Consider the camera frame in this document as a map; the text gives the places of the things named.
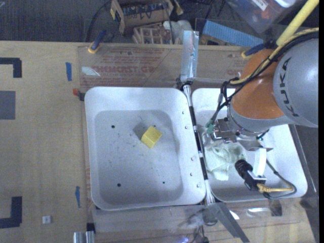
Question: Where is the thin black and white rod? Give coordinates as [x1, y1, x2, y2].
[182, 84, 216, 207]

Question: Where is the brown cardboard board red print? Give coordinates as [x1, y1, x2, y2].
[76, 43, 316, 238]

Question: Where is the black cylinder on white bracket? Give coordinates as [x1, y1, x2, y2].
[234, 148, 268, 191]

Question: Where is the yellow cube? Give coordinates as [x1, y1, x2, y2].
[140, 125, 163, 150]

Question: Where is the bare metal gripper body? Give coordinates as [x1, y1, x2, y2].
[211, 117, 274, 152]

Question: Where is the pale green cloth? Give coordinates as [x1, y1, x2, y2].
[203, 135, 248, 182]

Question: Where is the white plastic tray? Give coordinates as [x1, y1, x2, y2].
[84, 86, 207, 211]
[191, 88, 309, 203]

